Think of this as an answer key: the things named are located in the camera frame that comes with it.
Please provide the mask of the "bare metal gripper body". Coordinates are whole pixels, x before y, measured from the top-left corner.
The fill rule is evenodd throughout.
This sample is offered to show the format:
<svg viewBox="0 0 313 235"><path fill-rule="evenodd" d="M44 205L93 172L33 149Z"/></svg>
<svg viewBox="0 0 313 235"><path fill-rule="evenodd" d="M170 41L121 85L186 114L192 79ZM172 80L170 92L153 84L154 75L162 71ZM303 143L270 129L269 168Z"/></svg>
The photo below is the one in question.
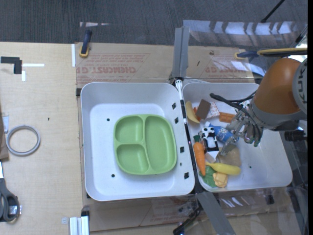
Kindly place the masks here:
<svg viewBox="0 0 313 235"><path fill-rule="evenodd" d="M235 116L234 135L242 138L246 143L257 147L263 135L263 129L253 113L239 111Z"/></svg>

